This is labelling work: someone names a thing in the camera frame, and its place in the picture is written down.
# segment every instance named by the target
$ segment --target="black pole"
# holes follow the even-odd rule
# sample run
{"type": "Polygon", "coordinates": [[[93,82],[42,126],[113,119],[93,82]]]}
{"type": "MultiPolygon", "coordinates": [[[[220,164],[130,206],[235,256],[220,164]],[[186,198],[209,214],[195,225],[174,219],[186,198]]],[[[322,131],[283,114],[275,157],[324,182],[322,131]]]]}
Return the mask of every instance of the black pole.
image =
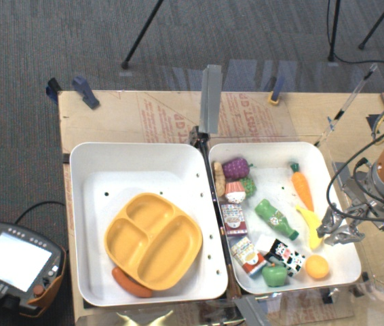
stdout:
{"type": "Polygon", "coordinates": [[[368,33],[368,35],[366,36],[366,38],[363,40],[363,42],[361,42],[358,46],[358,48],[360,50],[363,50],[368,39],[370,39],[371,35],[373,35],[373,33],[375,32],[376,28],[380,25],[380,23],[382,22],[382,19],[384,19],[384,12],[381,14],[381,16],[379,17],[379,19],[377,20],[377,22],[375,23],[375,25],[371,28],[370,32],[368,33]]]}
{"type": "Polygon", "coordinates": [[[148,17],[147,21],[145,22],[145,25],[142,28],[142,30],[140,31],[140,33],[138,35],[138,38],[136,39],[135,43],[133,44],[132,49],[130,50],[130,52],[127,55],[126,59],[121,63],[121,67],[123,69],[127,69],[129,67],[129,60],[133,56],[133,53],[135,52],[135,50],[137,49],[137,47],[138,47],[138,45],[140,43],[140,40],[144,37],[145,32],[147,31],[148,27],[151,24],[151,21],[153,20],[154,16],[156,15],[157,11],[159,10],[159,7],[161,6],[161,4],[163,2],[164,2],[164,0],[159,0],[156,3],[156,6],[153,8],[153,11],[151,12],[150,16],[148,17]]]}
{"type": "Polygon", "coordinates": [[[330,62],[334,61],[335,37],[337,36],[337,24],[339,22],[340,2],[341,0],[337,0],[337,2],[335,3],[334,26],[332,27],[332,39],[330,41],[330,51],[328,56],[328,60],[330,62]]]}

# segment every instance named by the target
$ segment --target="white screen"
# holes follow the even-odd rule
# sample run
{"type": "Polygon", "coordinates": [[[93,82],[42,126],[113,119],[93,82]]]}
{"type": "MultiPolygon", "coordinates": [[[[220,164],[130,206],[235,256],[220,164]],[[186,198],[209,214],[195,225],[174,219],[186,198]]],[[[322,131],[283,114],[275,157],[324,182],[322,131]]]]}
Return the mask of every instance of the white screen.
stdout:
{"type": "Polygon", "coordinates": [[[0,279],[26,292],[51,255],[41,247],[2,233],[0,279]]]}

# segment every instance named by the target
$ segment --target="yellow banana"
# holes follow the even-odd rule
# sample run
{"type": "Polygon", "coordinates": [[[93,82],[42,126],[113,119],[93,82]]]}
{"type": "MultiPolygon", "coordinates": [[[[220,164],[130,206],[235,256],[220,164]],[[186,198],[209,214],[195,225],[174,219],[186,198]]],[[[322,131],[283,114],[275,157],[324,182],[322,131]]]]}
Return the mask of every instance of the yellow banana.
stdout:
{"type": "Polygon", "coordinates": [[[307,222],[309,228],[309,247],[311,250],[316,249],[323,241],[323,238],[319,238],[317,234],[317,227],[322,224],[322,221],[318,218],[316,213],[307,210],[300,205],[296,205],[296,210],[301,213],[305,222],[307,222]]]}

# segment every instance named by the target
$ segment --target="yellow divided plate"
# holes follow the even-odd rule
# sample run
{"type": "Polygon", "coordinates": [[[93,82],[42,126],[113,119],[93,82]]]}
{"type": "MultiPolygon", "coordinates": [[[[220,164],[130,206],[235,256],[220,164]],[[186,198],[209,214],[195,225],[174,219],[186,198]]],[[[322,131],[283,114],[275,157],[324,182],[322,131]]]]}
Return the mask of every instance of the yellow divided plate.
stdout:
{"type": "Polygon", "coordinates": [[[109,257],[125,273],[152,290],[173,287],[202,245],[199,226],[184,211],[157,194],[133,197],[104,235],[109,257]]]}

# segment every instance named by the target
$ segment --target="toy bottle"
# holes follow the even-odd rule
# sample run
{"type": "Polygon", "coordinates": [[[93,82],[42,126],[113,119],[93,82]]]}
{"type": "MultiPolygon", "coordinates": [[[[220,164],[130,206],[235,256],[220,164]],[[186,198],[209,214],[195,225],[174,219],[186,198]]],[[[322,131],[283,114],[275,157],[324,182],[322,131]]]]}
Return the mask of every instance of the toy bottle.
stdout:
{"type": "Polygon", "coordinates": [[[255,212],[275,231],[281,233],[285,237],[294,240],[299,233],[290,227],[287,218],[281,211],[273,207],[267,199],[263,199],[256,207],[255,212]]]}

